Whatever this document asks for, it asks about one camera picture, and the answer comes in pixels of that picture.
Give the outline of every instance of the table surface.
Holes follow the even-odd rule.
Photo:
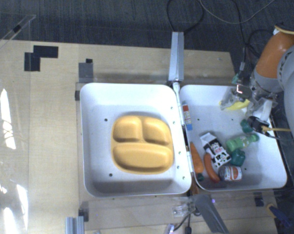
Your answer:
[[[57,46],[59,56],[41,58],[40,72],[27,72],[25,75],[24,53],[33,51],[34,45]],[[25,232],[64,233],[65,218],[78,214],[80,172],[74,94],[78,63],[85,62],[87,58],[93,60],[96,81],[126,78],[126,82],[134,82],[138,78],[141,79],[139,82],[147,79],[148,83],[152,83],[168,75],[170,50],[13,40],[0,51],[0,75],[6,81],[7,93],[17,89],[19,104],[10,105],[11,111],[21,110],[23,101],[29,105],[28,119],[20,120],[19,117],[19,125],[28,131],[28,157],[23,160],[14,155],[6,157],[16,167],[24,161],[28,162],[28,171],[25,169],[25,177],[28,176],[28,227]],[[234,76],[229,53],[186,50],[184,61],[186,83],[229,85]],[[10,72],[12,63],[15,68],[13,73]],[[29,76],[28,83],[22,81],[25,76]],[[245,233],[246,230],[248,233],[276,233],[274,220],[265,207],[255,206],[252,195],[222,193],[212,197],[231,233]],[[265,193],[263,198],[264,202],[275,202],[271,192]],[[163,233],[166,221],[172,220],[171,205],[161,197],[154,198],[152,205],[137,201],[139,199],[133,201],[136,203],[131,208],[123,208],[121,203],[118,207],[109,207],[106,202],[104,205],[97,202],[94,206],[95,219],[85,224],[89,230],[86,233],[96,233],[96,224],[101,226],[102,234]],[[133,221],[136,215],[142,214],[144,223],[139,218]],[[158,218],[155,224],[148,220],[154,218],[152,215]],[[5,221],[2,209],[0,233],[7,229]],[[202,217],[193,217],[191,222],[193,234],[210,233]]]

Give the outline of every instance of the clear acrylic panel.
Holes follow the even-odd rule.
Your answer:
[[[0,234],[27,233],[30,124],[30,22],[35,16],[0,13]],[[22,34],[18,45],[11,41]]]

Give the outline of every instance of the soda can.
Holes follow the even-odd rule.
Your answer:
[[[218,175],[222,181],[239,181],[242,179],[242,170],[238,166],[222,166]]]

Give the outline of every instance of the gray carpet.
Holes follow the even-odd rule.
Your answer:
[[[169,48],[171,29],[166,16],[167,1],[0,0],[0,11],[37,15],[32,23],[32,40]],[[271,0],[235,1],[244,20]],[[203,2],[218,16],[229,21],[238,20],[230,0]],[[201,8],[191,0],[175,0],[171,5],[173,23],[179,30],[190,26],[201,13]],[[2,18],[0,32],[8,26],[12,27],[13,22],[12,16]],[[273,25],[278,22],[294,27],[294,0],[276,0],[244,23],[243,33],[247,38],[259,28],[273,30]],[[267,33],[258,34],[253,44],[260,49],[268,38]],[[223,23],[207,13],[185,38],[186,49],[229,51],[236,69],[241,61],[242,46],[238,25]]]

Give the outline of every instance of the small bottle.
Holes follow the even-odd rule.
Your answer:
[[[248,147],[252,142],[259,140],[258,135],[252,134],[250,136],[240,136],[238,138],[230,139],[226,141],[227,152],[229,155],[236,149],[242,149]]]
[[[222,166],[218,170],[221,181],[239,181],[242,179],[242,170],[237,166]]]
[[[236,149],[231,154],[230,164],[234,166],[242,166],[245,160],[245,152],[241,151],[240,149]]]

